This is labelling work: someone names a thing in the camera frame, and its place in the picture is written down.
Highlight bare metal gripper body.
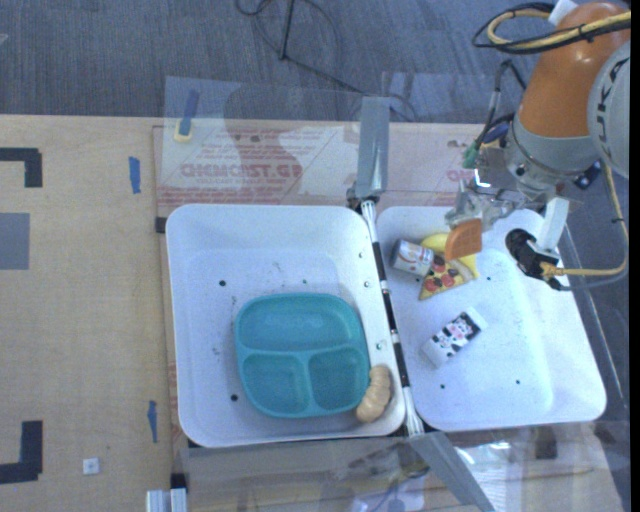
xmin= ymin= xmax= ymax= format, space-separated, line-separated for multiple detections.
xmin=473 ymin=148 xmax=557 ymax=210

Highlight orange toy bread slice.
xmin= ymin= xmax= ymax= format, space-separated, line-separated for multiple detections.
xmin=444 ymin=217 xmax=484 ymax=262

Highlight yellow banana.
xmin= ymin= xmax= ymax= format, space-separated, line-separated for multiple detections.
xmin=419 ymin=232 xmax=479 ymax=274

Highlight white and orange can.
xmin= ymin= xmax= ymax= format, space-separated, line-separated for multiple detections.
xmin=389 ymin=238 xmax=435 ymax=278

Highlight toy pizza slice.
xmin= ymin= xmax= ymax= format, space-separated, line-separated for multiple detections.
xmin=418 ymin=253 xmax=481 ymax=302

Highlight cow print white carton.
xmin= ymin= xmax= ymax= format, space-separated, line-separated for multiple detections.
xmin=419 ymin=306 xmax=489 ymax=369

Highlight brown cardboard board red print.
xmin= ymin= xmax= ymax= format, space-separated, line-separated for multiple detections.
xmin=151 ymin=121 xmax=617 ymax=506

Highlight white plastic tray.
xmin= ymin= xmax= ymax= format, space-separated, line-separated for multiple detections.
xmin=375 ymin=205 xmax=609 ymax=434
xmin=164 ymin=202 xmax=407 ymax=449

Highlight beige toy bread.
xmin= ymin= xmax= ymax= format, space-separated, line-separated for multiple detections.
xmin=355 ymin=364 xmax=394 ymax=424

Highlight teal divided plate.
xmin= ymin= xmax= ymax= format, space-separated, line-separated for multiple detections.
xmin=233 ymin=292 xmax=373 ymax=420

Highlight black cylinder on white bracket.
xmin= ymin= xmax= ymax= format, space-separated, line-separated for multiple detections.
xmin=504 ymin=196 xmax=571 ymax=281

